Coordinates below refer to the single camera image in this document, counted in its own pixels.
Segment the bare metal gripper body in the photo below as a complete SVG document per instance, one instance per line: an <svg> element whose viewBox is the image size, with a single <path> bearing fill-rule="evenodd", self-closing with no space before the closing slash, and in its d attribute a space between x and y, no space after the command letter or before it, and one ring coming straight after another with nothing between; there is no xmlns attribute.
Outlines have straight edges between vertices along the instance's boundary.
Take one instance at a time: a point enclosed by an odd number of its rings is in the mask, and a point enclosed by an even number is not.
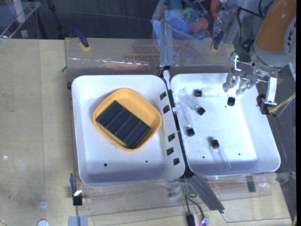
<svg viewBox="0 0 301 226"><path fill-rule="evenodd" d="M267 82L270 78L278 78L278 74L284 67L270 66L262 62L242 62L240 60L234 61L234 68L231 69L231 80L237 81L250 80L251 82L263 81Z"/></svg>

